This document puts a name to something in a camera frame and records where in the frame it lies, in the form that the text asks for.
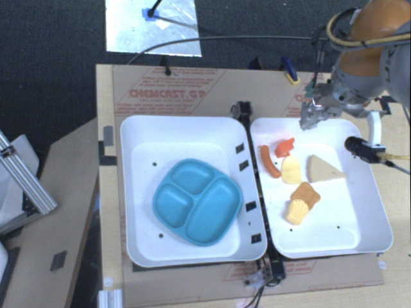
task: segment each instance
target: orange toy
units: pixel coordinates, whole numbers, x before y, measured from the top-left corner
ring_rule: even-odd
[[[290,155],[290,151],[294,148],[294,138],[288,139],[287,141],[280,142],[277,145],[274,153],[278,158],[287,157]]]

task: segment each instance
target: black carpet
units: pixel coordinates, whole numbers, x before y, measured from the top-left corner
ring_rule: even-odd
[[[195,0],[200,36],[311,36],[335,13],[368,0]],[[0,0],[0,130],[25,133],[41,151],[96,116],[98,63],[125,64],[130,54],[105,50],[105,0]],[[309,42],[203,42],[202,58],[171,57],[171,66],[246,69],[260,56],[277,69],[287,56],[313,70]],[[336,53],[324,63],[328,71]],[[160,56],[136,64],[158,65]]]

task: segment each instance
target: toy sausage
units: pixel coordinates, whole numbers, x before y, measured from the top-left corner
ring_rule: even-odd
[[[274,163],[271,161],[270,158],[270,150],[267,145],[262,145],[260,149],[261,158],[263,160],[263,164],[265,169],[272,175],[274,178],[281,177],[281,171],[277,169]]]

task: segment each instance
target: white tray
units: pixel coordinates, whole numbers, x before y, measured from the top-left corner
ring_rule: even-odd
[[[353,123],[332,119],[304,132],[298,119],[262,118],[253,122],[251,133],[272,239],[280,253],[295,259],[383,252],[390,248],[392,232],[371,167],[344,148],[349,136],[361,137]],[[259,154],[259,147],[268,144],[270,157],[281,168],[283,159],[275,156],[275,147],[292,137],[295,142],[290,153],[299,159],[302,181],[308,181],[306,166],[312,154],[347,175],[345,179],[312,184],[321,200],[299,226],[285,219],[290,195],[298,185],[272,178]]]
[[[144,267],[260,258],[267,237],[244,127],[228,117],[135,115],[121,125],[125,183],[127,250]],[[237,147],[243,149],[237,153]],[[243,193],[240,212],[227,233],[212,246],[191,244],[168,230],[153,212],[161,180],[179,161],[196,158],[231,177]],[[239,165],[249,166],[240,171]],[[246,204],[256,208],[246,212]],[[252,243],[260,234],[261,240]]]

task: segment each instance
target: toy food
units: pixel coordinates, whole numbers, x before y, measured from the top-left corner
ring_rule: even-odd
[[[290,151],[294,148],[294,138],[288,139],[287,141],[280,142],[277,145],[274,153],[278,158],[287,157],[290,155]]]
[[[314,204],[320,200],[320,194],[317,193],[308,182],[303,182],[298,186],[297,190],[291,194],[291,200],[303,200],[311,210]]]
[[[310,156],[307,175],[310,182],[320,182],[346,177],[344,173],[316,155]]]
[[[292,155],[287,156],[281,164],[281,176],[287,184],[301,184],[301,168],[298,159]]]
[[[292,200],[288,206],[286,219],[293,225],[300,225],[301,221],[308,214],[309,208],[306,202],[300,199]]]
[[[274,163],[271,161],[270,158],[270,150],[267,145],[262,145],[260,148],[261,159],[263,160],[263,164],[265,169],[272,175],[274,178],[280,178],[281,172],[277,169]]]

